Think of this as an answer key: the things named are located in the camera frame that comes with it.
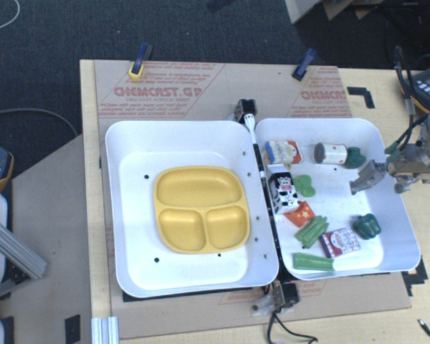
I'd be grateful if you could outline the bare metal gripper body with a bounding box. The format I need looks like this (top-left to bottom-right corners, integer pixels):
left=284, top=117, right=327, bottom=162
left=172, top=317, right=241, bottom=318
left=386, top=139, right=430, bottom=186

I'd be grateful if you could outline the dark green broccoli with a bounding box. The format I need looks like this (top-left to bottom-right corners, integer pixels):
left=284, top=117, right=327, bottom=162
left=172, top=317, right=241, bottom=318
left=343, top=146, right=367, bottom=169

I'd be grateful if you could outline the white plastic tray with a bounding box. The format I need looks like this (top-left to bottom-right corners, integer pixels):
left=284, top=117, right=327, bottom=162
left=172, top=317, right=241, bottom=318
left=254, top=117, right=421, bottom=281
left=104, top=120, right=280, bottom=298

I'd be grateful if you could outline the white can with grey lid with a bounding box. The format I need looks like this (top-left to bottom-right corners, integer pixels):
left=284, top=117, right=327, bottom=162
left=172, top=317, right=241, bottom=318
left=313, top=142, right=349, bottom=166

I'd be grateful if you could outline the green bell pepper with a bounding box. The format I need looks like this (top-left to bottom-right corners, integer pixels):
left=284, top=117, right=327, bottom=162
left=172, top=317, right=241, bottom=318
left=352, top=213, right=382, bottom=241

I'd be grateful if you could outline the light green toy vegetable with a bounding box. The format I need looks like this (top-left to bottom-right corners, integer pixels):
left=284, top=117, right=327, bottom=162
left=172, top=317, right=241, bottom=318
left=292, top=174, right=317, bottom=198

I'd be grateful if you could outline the red and white packet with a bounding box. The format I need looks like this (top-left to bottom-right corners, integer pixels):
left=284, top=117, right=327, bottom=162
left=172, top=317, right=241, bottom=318
left=319, top=227, right=362, bottom=259

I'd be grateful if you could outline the orange pizza slice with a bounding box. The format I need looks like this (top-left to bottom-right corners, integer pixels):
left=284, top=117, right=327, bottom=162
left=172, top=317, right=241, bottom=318
left=283, top=200, right=316, bottom=228

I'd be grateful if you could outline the green bean bundle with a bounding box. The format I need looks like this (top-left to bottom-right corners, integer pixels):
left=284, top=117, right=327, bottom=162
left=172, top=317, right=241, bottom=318
left=295, top=215, right=330, bottom=249

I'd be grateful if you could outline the cow print milk carton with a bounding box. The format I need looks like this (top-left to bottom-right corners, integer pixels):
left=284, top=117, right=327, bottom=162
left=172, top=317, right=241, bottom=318
left=267, top=171, right=300, bottom=215

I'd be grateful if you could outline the white blue orange carton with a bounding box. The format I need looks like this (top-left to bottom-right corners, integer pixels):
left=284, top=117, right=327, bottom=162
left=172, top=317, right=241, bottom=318
left=264, top=139, right=304, bottom=166

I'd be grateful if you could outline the green pea pod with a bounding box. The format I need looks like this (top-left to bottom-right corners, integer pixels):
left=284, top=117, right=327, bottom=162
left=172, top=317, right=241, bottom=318
left=292, top=252, right=335, bottom=273

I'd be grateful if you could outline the thin black and white rod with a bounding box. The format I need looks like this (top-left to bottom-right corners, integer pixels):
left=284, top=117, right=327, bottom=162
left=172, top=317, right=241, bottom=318
left=244, top=113, right=282, bottom=283

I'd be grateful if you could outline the yellow divided plate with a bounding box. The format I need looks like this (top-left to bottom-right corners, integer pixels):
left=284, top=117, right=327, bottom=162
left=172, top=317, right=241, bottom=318
left=153, top=165, right=252, bottom=255

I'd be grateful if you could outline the brown cardboard board red print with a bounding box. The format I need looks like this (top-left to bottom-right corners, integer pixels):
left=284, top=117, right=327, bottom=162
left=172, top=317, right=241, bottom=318
left=92, top=59, right=413, bottom=340

